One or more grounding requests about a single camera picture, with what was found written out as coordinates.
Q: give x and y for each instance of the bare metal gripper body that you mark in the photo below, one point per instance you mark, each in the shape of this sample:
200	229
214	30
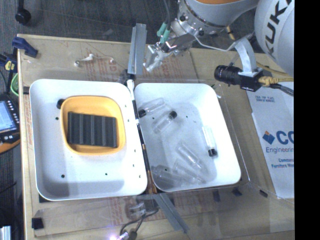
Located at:
180	42

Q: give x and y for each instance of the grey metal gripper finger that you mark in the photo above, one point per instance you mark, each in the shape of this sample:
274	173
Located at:
150	59
163	54

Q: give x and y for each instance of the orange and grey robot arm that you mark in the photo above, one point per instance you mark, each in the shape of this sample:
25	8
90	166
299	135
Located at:
275	14

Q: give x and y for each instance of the clear plastic bottle, black cap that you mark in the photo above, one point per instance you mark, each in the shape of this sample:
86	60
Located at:
162	122
155	105
209	139

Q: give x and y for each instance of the white plastic tray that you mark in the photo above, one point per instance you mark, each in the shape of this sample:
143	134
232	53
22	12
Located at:
190	99
82	174

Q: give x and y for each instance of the thin black and white rod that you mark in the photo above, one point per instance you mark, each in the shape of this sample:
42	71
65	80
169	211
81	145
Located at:
140	131

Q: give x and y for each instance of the orange bowl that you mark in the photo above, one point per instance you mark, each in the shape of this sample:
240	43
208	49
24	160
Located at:
92	104

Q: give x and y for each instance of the black ribbed block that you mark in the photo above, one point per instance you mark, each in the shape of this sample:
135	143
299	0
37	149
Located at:
92	130

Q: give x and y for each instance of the black round cap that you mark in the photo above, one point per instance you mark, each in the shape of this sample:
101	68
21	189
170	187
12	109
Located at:
60	104

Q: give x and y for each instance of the brown cardboard board, red print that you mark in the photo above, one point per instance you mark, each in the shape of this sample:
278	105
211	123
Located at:
75	219

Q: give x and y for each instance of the black cylinder on white bracket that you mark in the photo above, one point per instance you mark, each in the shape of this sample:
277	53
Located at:
228	74

